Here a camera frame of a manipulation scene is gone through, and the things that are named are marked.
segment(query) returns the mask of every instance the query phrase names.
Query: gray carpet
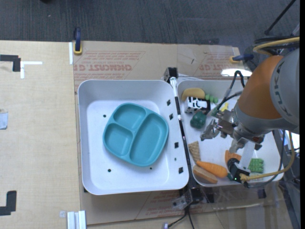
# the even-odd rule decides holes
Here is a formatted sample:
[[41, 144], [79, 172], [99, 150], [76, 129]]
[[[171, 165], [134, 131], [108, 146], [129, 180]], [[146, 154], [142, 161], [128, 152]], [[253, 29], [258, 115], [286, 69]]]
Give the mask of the gray carpet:
[[[220, 44], [249, 52], [292, 0], [0, 0], [0, 40]], [[269, 36], [300, 22], [296, 0]]]

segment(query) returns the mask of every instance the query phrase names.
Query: white tray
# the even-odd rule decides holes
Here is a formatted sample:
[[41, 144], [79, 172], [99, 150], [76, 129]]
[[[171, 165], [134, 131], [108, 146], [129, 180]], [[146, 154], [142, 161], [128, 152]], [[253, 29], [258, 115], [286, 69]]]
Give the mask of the white tray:
[[[225, 151], [228, 150], [231, 146], [232, 138], [228, 136], [227, 138], [220, 137], [220, 134], [213, 138], [213, 139], [205, 139], [203, 141], [200, 140], [200, 135], [205, 130], [206, 126], [210, 123], [210, 121], [213, 119], [212, 116], [207, 117], [205, 126], [198, 130], [196, 128], [191, 127], [190, 121], [193, 117], [190, 113], [185, 113], [185, 104], [181, 101], [182, 93], [187, 88], [201, 88], [205, 91], [206, 94], [210, 94], [214, 97], [219, 98], [219, 103], [222, 101], [222, 98], [224, 97], [225, 91], [229, 88], [231, 85], [230, 81], [212, 81], [212, 80], [184, 80], [181, 81], [178, 84], [177, 92], [179, 96], [180, 101], [180, 107], [181, 107], [181, 116], [183, 119], [183, 128], [186, 136], [186, 141], [188, 144], [198, 141], [199, 142], [199, 148], [200, 148], [200, 155], [201, 160], [211, 163], [216, 163], [219, 165], [222, 165], [227, 168], [227, 165], [224, 160], [224, 154]], [[233, 86], [233, 89], [231, 91], [231, 94], [238, 92], [242, 90], [243, 87], [239, 80], [236, 80]], [[238, 98], [233, 98], [232, 100], [229, 100], [228, 103], [228, 109], [231, 110], [235, 106], [235, 103]], [[237, 151], [237, 154], [242, 155], [244, 151], [244, 148], [239, 149]], [[278, 170], [280, 165], [280, 155], [275, 143], [275, 139], [273, 137], [273, 134], [270, 132], [268, 133], [264, 141], [262, 142], [262, 147], [254, 151], [253, 158], [261, 158], [264, 161], [264, 173], [270, 173], [275, 172]], [[192, 155], [190, 154], [190, 160], [192, 167], [195, 165], [195, 162], [193, 160]], [[283, 174], [279, 174], [274, 181], [280, 180], [283, 177]], [[265, 182], [269, 180], [271, 177], [264, 177], [259, 180], [251, 180], [249, 183], [253, 182]], [[196, 179], [196, 181], [205, 187], [216, 187], [216, 186], [226, 186], [226, 185], [236, 185], [237, 182], [230, 181], [227, 177], [225, 178], [219, 178], [217, 184], [210, 184], [210, 183], [203, 183], [202, 181], [199, 181]]]
[[[87, 80], [78, 89], [81, 170], [85, 189], [107, 195], [183, 188], [189, 173], [172, 87], [162, 80]], [[106, 150], [104, 128], [119, 105], [134, 103], [164, 117], [169, 126], [165, 147], [148, 167], [130, 164]]]

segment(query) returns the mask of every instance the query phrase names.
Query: teal divided plate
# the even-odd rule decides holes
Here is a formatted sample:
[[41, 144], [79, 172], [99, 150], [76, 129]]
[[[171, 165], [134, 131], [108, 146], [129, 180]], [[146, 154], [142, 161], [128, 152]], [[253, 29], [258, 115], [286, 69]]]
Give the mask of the teal divided plate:
[[156, 112], [138, 104], [118, 106], [103, 132], [103, 143], [113, 155], [136, 166], [149, 166], [161, 154], [169, 127]]

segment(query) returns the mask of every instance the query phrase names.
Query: yellow cable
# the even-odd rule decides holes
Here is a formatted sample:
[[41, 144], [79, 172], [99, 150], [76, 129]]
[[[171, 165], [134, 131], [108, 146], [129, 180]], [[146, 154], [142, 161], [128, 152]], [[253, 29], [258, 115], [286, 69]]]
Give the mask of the yellow cable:
[[274, 42], [267, 42], [267, 43], [264, 43], [264, 44], [261, 44], [261, 45], [258, 45], [256, 47], [254, 47], [253, 51], [272, 56], [271, 53], [266, 52], [264, 50], [261, 50], [261, 48], [276, 46], [276, 45], [284, 44], [284, 43], [298, 42], [298, 41], [300, 41], [300, 37], [294, 37], [294, 38], [289, 38], [289, 39], [284, 39], [284, 40], [278, 40], [278, 41], [274, 41]]
[[262, 175], [253, 176], [253, 177], [246, 176], [245, 174], [240, 174], [240, 180], [241, 181], [249, 181], [249, 180], [254, 180], [254, 179], [259, 179], [259, 178], [264, 178], [264, 177], [275, 176], [275, 175], [281, 174], [281, 173], [286, 172], [287, 170], [289, 170], [290, 167], [292, 166], [294, 160], [295, 160], [295, 148], [294, 148], [294, 144], [292, 142], [292, 135], [291, 135], [290, 131], [289, 131], [289, 139], [290, 139], [292, 154], [291, 154], [291, 159], [290, 159], [289, 164], [284, 169], [279, 170], [279, 171], [275, 171], [275, 172], [271, 172], [271, 173], [266, 173], [266, 174], [262, 174]]

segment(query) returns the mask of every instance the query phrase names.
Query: black pole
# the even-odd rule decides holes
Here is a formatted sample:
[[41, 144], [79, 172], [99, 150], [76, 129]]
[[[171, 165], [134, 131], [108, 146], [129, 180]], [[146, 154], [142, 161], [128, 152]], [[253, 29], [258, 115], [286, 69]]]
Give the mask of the black pole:
[[268, 35], [271, 29], [278, 23], [278, 21], [282, 18], [282, 16], [287, 12], [287, 10], [292, 6], [292, 4], [295, 2], [295, 0], [292, 0], [288, 6], [283, 10], [283, 12], [276, 18], [276, 20], [273, 22], [273, 24], [265, 30], [265, 35]]

